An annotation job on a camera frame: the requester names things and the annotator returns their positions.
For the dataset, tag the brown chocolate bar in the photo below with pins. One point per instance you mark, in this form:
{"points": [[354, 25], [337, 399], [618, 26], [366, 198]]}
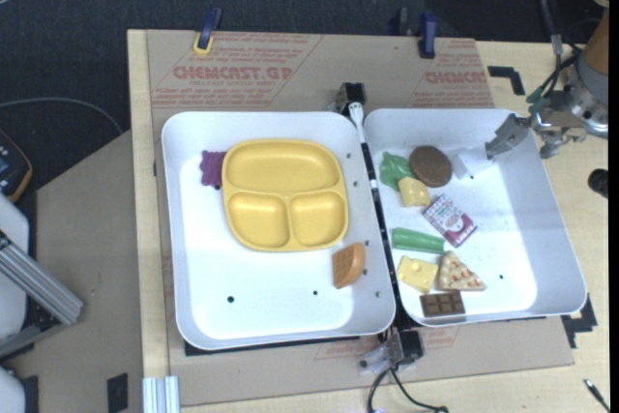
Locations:
{"points": [[442, 304]]}

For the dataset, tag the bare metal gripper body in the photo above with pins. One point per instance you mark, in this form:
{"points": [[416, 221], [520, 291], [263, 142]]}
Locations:
{"points": [[582, 111]]}

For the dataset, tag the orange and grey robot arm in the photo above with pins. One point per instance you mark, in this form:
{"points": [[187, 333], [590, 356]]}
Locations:
{"points": [[597, 43]]}

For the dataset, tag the green lettuce leaf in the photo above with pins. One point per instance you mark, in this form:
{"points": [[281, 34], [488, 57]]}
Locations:
{"points": [[391, 169]]}

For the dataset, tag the brown round biscuit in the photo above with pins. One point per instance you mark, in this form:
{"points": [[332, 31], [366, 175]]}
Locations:
{"points": [[430, 166]]}

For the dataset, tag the white plastic tray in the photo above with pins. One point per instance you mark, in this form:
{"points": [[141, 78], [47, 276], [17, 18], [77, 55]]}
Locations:
{"points": [[517, 232], [271, 295]]}

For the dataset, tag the white cube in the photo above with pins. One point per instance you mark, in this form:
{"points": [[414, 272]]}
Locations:
{"points": [[466, 164]]}

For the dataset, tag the purple grapes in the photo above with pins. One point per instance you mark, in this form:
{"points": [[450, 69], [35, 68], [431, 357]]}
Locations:
{"points": [[210, 169]]}

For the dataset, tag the brown waffle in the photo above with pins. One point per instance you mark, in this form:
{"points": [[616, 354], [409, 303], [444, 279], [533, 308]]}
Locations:
{"points": [[347, 266]]}

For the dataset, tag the yellow divided plate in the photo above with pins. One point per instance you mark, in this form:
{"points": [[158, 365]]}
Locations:
{"points": [[285, 193]]}

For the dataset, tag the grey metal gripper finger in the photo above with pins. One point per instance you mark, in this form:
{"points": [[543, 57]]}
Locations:
{"points": [[550, 149], [508, 138]]}

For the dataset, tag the pizza slice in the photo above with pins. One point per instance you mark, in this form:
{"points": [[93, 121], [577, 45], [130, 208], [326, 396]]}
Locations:
{"points": [[457, 274]]}

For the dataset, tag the green pea pod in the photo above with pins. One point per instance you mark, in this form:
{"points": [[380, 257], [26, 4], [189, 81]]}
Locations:
{"points": [[418, 240]]}

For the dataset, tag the brown cardboard board red print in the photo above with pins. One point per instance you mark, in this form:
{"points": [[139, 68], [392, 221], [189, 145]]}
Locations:
{"points": [[309, 72]]}

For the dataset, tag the pink and white carton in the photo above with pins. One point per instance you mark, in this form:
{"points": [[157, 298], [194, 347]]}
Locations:
{"points": [[449, 220]]}

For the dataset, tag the thin black and white rod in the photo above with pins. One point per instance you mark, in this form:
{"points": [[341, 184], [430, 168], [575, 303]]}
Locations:
{"points": [[373, 181]]}

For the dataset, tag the yellow cheese wedge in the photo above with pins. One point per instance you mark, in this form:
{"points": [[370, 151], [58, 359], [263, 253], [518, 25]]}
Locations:
{"points": [[415, 192], [417, 273]]}

